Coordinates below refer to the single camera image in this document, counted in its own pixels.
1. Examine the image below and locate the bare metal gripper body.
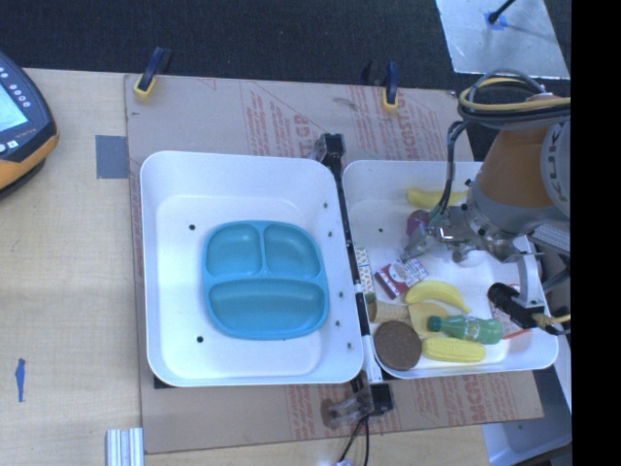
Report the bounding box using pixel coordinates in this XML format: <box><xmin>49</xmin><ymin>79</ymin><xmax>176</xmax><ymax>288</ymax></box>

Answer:
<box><xmin>426</xmin><ymin>205</ymin><xmax>533</xmax><ymax>264</ymax></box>

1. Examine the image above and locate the small white printed carton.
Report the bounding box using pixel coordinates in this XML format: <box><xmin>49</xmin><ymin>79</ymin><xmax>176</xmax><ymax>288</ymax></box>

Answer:
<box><xmin>403</xmin><ymin>257</ymin><xmax>430</xmax><ymax>283</ymax></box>

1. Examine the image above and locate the purple round toy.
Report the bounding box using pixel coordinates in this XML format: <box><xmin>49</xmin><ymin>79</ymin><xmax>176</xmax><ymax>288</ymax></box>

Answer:
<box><xmin>406</xmin><ymin>209</ymin><xmax>432</xmax><ymax>237</ymax></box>

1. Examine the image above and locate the red and white carton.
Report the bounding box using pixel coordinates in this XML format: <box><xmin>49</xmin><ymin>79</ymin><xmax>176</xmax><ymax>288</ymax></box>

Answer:
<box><xmin>373</xmin><ymin>261</ymin><xmax>414</xmax><ymax>301</ymax></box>

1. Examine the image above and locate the yellow banana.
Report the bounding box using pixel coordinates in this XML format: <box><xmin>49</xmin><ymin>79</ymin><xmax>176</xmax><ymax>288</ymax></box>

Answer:
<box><xmin>403</xmin><ymin>280</ymin><xmax>473</xmax><ymax>316</ymax></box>
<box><xmin>406</xmin><ymin>187</ymin><xmax>470</xmax><ymax>210</ymax></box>

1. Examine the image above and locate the white plastic tray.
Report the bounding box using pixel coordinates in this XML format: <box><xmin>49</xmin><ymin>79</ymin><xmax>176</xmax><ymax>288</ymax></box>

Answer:
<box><xmin>341</xmin><ymin>159</ymin><xmax>561</xmax><ymax>381</ymax></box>
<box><xmin>139</xmin><ymin>150</ymin><xmax>366</xmax><ymax>388</ymax></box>

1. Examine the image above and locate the yellow patterned packet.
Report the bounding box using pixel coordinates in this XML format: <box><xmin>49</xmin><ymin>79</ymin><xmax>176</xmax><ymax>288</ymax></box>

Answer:
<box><xmin>354</xmin><ymin>248</ymin><xmax>377</xmax><ymax>305</ymax></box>

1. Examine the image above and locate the tan ice cream cone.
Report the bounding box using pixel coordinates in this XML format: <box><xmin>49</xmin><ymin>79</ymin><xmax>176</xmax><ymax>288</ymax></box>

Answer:
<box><xmin>364</xmin><ymin>291</ymin><xmax>411</xmax><ymax>324</ymax></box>

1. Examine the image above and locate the yellow cheese slice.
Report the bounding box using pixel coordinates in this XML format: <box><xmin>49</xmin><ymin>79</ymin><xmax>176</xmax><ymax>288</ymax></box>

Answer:
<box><xmin>407</xmin><ymin>301</ymin><xmax>450</xmax><ymax>339</ymax></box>

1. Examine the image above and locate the thin black and white rod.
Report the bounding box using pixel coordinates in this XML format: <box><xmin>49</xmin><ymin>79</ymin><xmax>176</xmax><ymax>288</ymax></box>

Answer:
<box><xmin>330</xmin><ymin>160</ymin><xmax>384</xmax><ymax>384</ymax></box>

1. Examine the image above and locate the green bottle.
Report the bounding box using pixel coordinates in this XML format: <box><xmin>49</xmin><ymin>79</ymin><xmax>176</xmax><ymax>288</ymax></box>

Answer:
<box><xmin>426</xmin><ymin>314</ymin><xmax>505</xmax><ymax>347</ymax></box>

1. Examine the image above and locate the white packet with red edge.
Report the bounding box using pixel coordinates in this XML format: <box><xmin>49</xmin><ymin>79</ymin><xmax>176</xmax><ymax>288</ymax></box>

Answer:
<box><xmin>490</xmin><ymin>306</ymin><xmax>533</xmax><ymax>341</ymax></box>

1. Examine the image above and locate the yellow corn cob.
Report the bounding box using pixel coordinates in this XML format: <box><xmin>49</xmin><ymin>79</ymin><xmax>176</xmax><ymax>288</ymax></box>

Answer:
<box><xmin>420</xmin><ymin>336</ymin><xmax>487</xmax><ymax>364</ymax></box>

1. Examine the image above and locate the brown round biscuit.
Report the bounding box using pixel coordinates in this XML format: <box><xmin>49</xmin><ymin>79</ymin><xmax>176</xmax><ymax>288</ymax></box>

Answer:
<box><xmin>373</xmin><ymin>319</ymin><xmax>424</xmax><ymax>372</ymax></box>

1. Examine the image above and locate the blue divided plate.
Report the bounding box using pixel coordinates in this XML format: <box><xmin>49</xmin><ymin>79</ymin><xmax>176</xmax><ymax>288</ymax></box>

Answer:
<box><xmin>202</xmin><ymin>219</ymin><xmax>329</xmax><ymax>342</ymax></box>

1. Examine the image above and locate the brown cardboard board red print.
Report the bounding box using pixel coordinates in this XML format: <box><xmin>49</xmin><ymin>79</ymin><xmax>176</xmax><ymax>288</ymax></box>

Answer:
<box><xmin>123</xmin><ymin>74</ymin><xmax>545</xmax><ymax>455</ymax></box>

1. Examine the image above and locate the black cylinder on white bracket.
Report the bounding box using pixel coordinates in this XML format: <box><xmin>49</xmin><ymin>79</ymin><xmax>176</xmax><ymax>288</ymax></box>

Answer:
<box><xmin>486</xmin><ymin>249</ymin><xmax>548</xmax><ymax>330</ymax></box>

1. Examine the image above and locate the black block with thin wires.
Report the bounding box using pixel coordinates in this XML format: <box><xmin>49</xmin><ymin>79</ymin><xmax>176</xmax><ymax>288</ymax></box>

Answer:
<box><xmin>312</xmin><ymin>132</ymin><xmax>346</xmax><ymax>165</ymax></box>
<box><xmin>369</xmin><ymin>382</ymin><xmax>395</xmax><ymax>416</ymax></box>

